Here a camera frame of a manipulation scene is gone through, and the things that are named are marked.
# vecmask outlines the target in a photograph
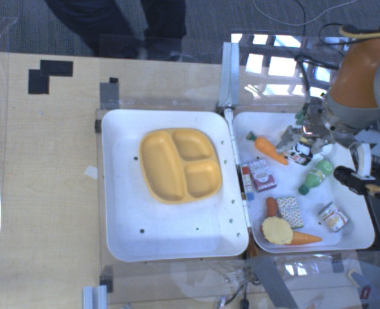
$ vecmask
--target orange carrot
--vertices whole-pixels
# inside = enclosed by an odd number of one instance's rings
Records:
[[[266,199],[267,204],[267,217],[277,216],[277,201],[273,197]]]
[[[277,162],[288,165],[287,159],[282,154],[278,154],[275,146],[266,138],[264,137],[256,137],[252,132],[249,132],[247,135],[247,140],[254,141],[255,147],[264,153],[265,155],[268,155],[268,157],[275,159]]]
[[[323,240],[318,236],[313,236],[312,234],[304,234],[303,232],[293,231],[293,240],[287,245],[304,245],[310,243],[317,243]]]

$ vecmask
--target can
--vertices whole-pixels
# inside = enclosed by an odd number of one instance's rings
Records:
[[[340,209],[333,203],[330,202],[326,205],[319,213],[318,216],[323,219],[325,224],[327,224],[330,229],[334,232],[339,231],[343,228],[349,221],[349,218],[340,211]]]

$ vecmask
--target dark pants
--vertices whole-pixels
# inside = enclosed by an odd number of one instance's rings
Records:
[[[108,42],[117,42],[115,55],[137,56],[140,42],[134,37],[115,0],[45,1],[64,25],[81,36],[96,55],[100,55]],[[163,53],[168,55],[168,51],[181,50],[181,39],[186,34],[185,0],[140,1],[148,24],[144,35],[149,52],[164,50]]]

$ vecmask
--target gray carpet floor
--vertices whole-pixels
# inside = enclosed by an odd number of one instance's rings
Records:
[[[302,23],[303,11],[293,0],[255,0],[257,6],[271,17],[285,23]],[[351,0],[299,0],[306,21],[324,10]],[[146,27],[139,0],[118,0],[126,18],[137,36]],[[200,54],[213,50],[229,41],[235,32],[273,32],[300,35],[303,26],[288,26],[271,20],[255,10],[253,0],[186,0],[184,39],[187,53]],[[50,12],[43,0],[0,0],[0,16],[18,17],[11,29],[11,52],[47,53],[57,55],[90,56],[90,49]],[[307,35],[317,35],[327,23],[352,24],[359,28],[380,26],[380,0],[359,0],[333,9],[305,27]],[[336,28],[325,29],[323,34],[336,35]]]

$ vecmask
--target toy bottle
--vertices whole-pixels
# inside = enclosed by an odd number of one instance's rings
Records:
[[[298,192],[306,195],[310,191],[310,188],[319,186],[332,173],[332,170],[333,166],[328,160],[323,159],[318,162],[311,172],[308,173],[304,184],[298,189]]]

